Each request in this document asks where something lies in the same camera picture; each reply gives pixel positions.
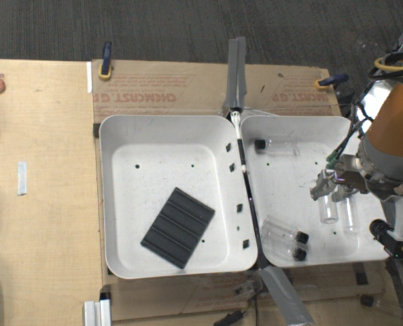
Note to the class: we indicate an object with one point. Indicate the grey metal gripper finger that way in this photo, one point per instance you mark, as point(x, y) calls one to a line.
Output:
point(321, 185)
point(340, 194)

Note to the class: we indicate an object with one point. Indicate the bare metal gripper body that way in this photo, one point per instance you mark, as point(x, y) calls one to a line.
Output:
point(352, 178)

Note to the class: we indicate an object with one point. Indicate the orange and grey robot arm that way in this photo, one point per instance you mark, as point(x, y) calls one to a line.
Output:
point(391, 121)

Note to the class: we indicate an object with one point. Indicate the clear open plastic bottle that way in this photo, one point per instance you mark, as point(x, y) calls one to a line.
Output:
point(350, 216)
point(328, 212)

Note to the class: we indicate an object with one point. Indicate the white plastic tray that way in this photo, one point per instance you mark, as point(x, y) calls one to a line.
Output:
point(174, 168)
point(289, 189)

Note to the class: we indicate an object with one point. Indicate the clear plastic bottle black cap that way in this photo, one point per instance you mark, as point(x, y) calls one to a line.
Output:
point(282, 231)
point(289, 251)
point(371, 301)
point(276, 147)

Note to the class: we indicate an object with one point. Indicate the thin black and white rod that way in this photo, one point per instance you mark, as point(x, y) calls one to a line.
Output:
point(248, 189)

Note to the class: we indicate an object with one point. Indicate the black ribbed rectangular plate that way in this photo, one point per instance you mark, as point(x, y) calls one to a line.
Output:
point(178, 227)

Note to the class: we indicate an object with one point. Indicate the brown cardboard board red print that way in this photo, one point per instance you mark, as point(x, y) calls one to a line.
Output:
point(174, 90)

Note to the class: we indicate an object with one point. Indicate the black cylinder on white bracket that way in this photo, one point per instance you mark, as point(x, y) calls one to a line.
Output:
point(386, 234)

